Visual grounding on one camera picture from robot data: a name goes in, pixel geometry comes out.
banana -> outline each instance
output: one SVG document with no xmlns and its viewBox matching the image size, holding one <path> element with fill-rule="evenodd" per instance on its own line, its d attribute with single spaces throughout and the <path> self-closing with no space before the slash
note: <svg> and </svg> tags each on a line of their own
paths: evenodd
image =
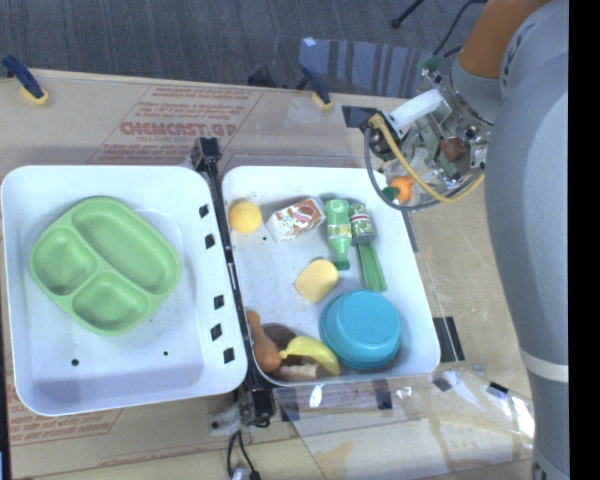
<svg viewBox="0 0 600 480">
<path fill-rule="evenodd" d="M 296 336 L 293 338 L 287 348 L 280 351 L 282 359 L 286 359 L 287 356 L 310 357 L 331 375 L 340 375 L 340 363 L 335 354 L 324 343 L 310 336 Z"/>
</svg>

divided green plate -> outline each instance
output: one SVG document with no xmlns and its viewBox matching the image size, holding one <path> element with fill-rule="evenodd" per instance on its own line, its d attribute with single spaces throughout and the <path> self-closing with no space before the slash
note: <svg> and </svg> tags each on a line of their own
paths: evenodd
<svg viewBox="0 0 600 480">
<path fill-rule="evenodd" d="M 29 270 L 82 325 L 119 335 L 158 308 L 178 284 L 182 266 L 171 244 L 129 206 L 91 197 L 40 235 Z"/>
</svg>

cardboard surface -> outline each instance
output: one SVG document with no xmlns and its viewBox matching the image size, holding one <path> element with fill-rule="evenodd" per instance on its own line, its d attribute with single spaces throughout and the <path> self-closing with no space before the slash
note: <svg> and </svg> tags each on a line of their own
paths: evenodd
<svg viewBox="0 0 600 480">
<path fill-rule="evenodd" d="M 309 92 L 32 71 L 49 92 L 47 104 L 41 107 L 22 97 L 16 80 L 0 79 L 0 183 L 11 170 L 31 164 L 186 165 L 200 135 L 218 137 L 223 150 L 221 172 L 237 165 L 362 167 L 362 135 L 346 127 L 341 107 L 391 110 L 402 103 L 335 94 L 336 105 L 323 112 Z M 457 323 L 466 357 L 462 364 L 529 396 L 485 232 L 481 189 L 459 203 L 420 212 L 410 221 L 432 313 L 452 316 Z M 1 300 L 6 301 L 1 248 L 0 268 Z M 207 416 L 230 406 L 229 395 L 79 416 L 35 415 L 14 388 L 8 308 L 3 307 L 2 315 L 14 479 L 45 475 L 182 478 L 192 471 L 200 472 L 198 478 L 226 475 L 228 438 L 211 435 Z M 392 396 L 399 391 L 393 390 Z M 324 421 L 333 420 L 334 410 L 324 408 Z M 356 478 L 362 460 L 375 461 L 378 471 L 393 471 L 412 449 L 410 436 L 419 435 L 409 433 L 410 418 L 416 418 L 419 428 L 437 421 L 427 410 L 433 409 L 423 407 L 417 416 L 407 412 L 406 419 L 387 419 L 387 425 L 380 426 L 378 421 L 356 420 L 360 428 L 355 434 L 328 425 L 307 430 L 277 420 L 270 428 L 249 430 L 249 449 L 266 478 Z M 346 407 L 340 412 L 346 413 Z M 382 416 L 375 415 L 381 422 Z M 418 460 L 424 466 L 417 473 L 441 474 L 442 463 L 451 472 L 461 471 L 462 464 L 478 468 L 525 459 L 524 446 L 518 454 L 511 448 L 505 451 L 511 441 L 506 445 L 485 438 L 485 432 L 494 431 L 492 422 L 478 418 L 475 425 L 480 435 L 474 435 L 469 446 L 465 446 L 466 429 L 438 434 L 439 443 L 449 448 L 451 462 L 441 462 L 438 452 L 425 457 L 427 450 L 421 447 L 425 455 L 418 455 Z M 398 448 L 380 453 L 370 446 L 380 436 L 380 442 L 386 439 Z M 106 473 L 98 469 L 107 466 Z"/>
</svg>

toy soda bottle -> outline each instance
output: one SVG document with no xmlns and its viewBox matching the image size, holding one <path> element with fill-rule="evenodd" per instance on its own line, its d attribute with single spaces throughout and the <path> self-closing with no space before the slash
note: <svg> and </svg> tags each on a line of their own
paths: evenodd
<svg viewBox="0 0 600 480">
<path fill-rule="evenodd" d="M 347 252 L 352 240 L 349 201 L 331 199 L 325 203 L 324 210 L 327 214 L 327 242 L 336 253 L 333 264 L 338 270 L 349 270 Z"/>
</svg>

orange ball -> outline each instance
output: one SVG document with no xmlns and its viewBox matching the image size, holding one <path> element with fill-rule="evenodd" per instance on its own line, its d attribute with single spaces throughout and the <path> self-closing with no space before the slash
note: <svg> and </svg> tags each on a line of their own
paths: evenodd
<svg viewBox="0 0 600 480">
<path fill-rule="evenodd" d="M 398 189 L 396 199 L 401 203 L 405 203 L 411 199 L 411 187 L 413 187 L 414 184 L 415 181 L 413 181 L 411 176 L 398 176 L 391 180 L 389 186 Z"/>
</svg>

